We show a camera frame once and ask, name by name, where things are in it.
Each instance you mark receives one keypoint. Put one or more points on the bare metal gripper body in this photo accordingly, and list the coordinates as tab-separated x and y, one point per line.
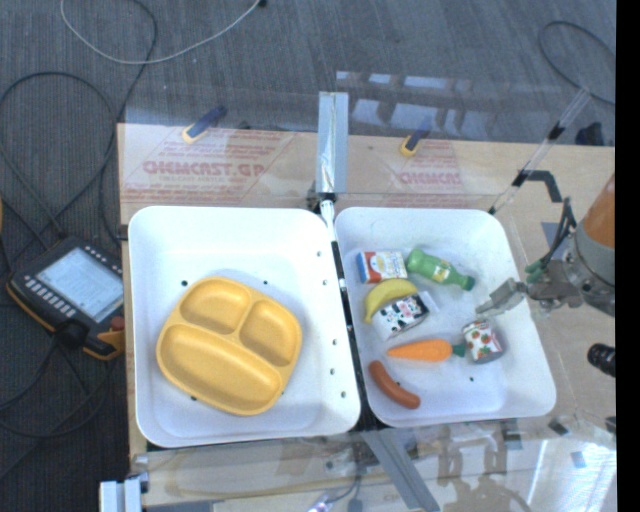
555	287

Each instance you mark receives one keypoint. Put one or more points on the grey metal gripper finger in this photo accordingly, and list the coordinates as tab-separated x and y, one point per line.
492	304
509	287

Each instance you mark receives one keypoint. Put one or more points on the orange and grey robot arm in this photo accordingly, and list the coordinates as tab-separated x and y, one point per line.
600	225

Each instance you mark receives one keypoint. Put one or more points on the tomato print can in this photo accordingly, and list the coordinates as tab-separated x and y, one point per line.
482	342

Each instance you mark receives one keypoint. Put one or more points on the green bottle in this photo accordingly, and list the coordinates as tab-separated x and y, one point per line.
432	267

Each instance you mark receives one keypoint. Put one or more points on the orange carrot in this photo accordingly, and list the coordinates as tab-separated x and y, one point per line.
425	351

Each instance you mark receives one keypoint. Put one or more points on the cow print milk carton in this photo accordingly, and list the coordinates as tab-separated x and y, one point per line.
402	317

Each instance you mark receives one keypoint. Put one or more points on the white plastic tray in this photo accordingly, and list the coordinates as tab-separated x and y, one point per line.
220	240
450	395

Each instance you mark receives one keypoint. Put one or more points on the yellow banana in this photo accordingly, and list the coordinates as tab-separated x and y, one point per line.
387	292

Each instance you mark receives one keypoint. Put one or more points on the orange and blue juice carton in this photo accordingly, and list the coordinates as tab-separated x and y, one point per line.
382	266

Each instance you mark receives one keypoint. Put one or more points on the brown sausage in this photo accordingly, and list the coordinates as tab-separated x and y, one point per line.
392	386

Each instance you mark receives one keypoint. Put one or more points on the yellow divided plate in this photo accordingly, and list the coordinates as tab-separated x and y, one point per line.
225	350

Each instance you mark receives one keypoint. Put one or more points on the brown cardboard board red print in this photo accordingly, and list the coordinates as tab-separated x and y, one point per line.
210	165

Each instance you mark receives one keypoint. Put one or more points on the black cylinder on white bracket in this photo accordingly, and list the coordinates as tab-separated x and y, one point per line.
602	356

